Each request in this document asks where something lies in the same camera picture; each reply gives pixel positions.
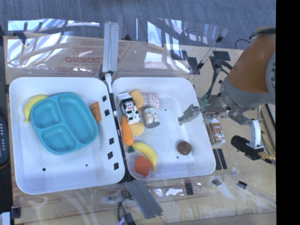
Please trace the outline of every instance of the yellow banana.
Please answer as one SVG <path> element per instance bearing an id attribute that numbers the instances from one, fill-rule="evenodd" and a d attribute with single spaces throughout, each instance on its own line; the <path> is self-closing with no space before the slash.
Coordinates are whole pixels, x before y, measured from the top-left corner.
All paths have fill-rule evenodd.
<path id="1" fill-rule="evenodd" d="M 25 105 L 23 112 L 25 114 L 25 122 L 29 122 L 29 117 L 30 117 L 30 112 L 32 107 L 34 106 L 34 104 L 36 104 L 37 102 L 47 98 L 47 95 L 36 95 L 34 97 L 32 97 Z"/>
<path id="2" fill-rule="evenodd" d="M 155 153 L 155 151 L 149 145 L 147 145 L 143 142 L 135 142 L 134 144 L 132 144 L 132 147 L 135 150 L 138 150 L 138 151 L 142 152 L 143 154 L 145 154 L 145 156 L 152 163 L 153 170 L 156 171 L 156 164 L 158 162 L 158 156 Z"/>

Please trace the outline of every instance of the gray floor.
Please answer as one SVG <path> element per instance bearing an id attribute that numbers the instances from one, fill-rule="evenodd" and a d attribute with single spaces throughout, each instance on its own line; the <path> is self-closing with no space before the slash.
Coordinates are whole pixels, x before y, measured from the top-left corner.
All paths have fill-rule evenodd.
<path id="1" fill-rule="evenodd" d="M 207 23 L 228 28 L 220 47 L 245 49 L 257 28 L 276 25 L 276 0 L 0 0 L 0 25 L 4 32 L 9 20 L 41 18 L 86 22 L 118 22 L 122 35 L 136 39 L 140 24 L 157 18 Z M 140 31 L 139 40 L 147 37 Z M 101 36 L 87 30 L 87 36 Z M 0 52 L 0 105 L 5 107 L 4 57 Z"/>

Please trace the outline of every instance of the blue plate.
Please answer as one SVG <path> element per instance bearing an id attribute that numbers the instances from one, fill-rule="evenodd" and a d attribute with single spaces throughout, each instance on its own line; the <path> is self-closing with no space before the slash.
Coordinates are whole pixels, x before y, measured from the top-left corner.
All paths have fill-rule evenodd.
<path id="1" fill-rule="evenodd" d="M 30 118 L 43 145 L 55 154 L 85 147 L 96 139 L 99 132 L 89 107 L 81 97 L 71 92 L 34 104 Z"/>

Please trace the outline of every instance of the red object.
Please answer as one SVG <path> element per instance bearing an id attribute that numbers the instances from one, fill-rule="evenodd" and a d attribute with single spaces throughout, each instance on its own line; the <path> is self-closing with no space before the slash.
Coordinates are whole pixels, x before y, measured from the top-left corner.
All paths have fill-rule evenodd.
<path id="1" fill-rule="evenodd" d="M 135 162 L 135 171 L 141 175 L 148 176 L 152 166 L 152 163 L 147 158 L 140 156 Z"/>

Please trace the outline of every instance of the tin can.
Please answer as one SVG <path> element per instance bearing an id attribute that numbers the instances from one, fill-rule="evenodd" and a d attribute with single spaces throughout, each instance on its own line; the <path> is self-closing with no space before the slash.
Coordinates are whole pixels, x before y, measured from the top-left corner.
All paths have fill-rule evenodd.
<path id="1" fill-rule="evenodd" d="M 147 128 L 155 128 L 160 124 L 158 114 L 154 107 L 145 108 L 142 114 L 145 118 Z"/>

